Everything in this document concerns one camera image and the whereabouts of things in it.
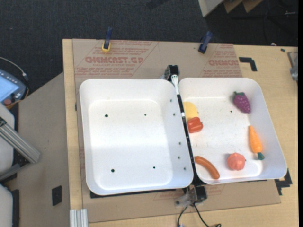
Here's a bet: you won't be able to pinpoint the thin black and white rod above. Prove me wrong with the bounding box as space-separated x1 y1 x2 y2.
171 74 198 186

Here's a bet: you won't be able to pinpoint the white plastic tray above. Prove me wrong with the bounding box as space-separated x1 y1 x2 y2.
178 77 288 185
79 78 194 196

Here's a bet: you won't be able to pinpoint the yellow rounded toy food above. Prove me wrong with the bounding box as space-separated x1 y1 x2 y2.
182 101 199 122

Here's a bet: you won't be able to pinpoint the brown cardboard board red print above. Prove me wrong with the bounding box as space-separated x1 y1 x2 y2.
71 38 282 223

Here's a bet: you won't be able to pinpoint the red bell pepper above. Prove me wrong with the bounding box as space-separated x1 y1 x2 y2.
187 116 204 134

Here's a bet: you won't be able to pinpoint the orange sausage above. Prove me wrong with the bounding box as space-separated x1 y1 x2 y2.
194 156 221 180

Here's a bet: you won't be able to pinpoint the purple grapes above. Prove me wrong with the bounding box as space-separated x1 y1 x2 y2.
232 91 251 114

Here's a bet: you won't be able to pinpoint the pink ridged pumpkin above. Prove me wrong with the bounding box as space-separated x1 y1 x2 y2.
226 152 246 171

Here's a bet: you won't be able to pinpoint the orange carrot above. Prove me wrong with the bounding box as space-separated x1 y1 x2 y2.
248 125 265 161

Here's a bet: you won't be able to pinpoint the black block with thin wires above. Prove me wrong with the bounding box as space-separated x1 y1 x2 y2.
175 185 208 208
162 64 179 81

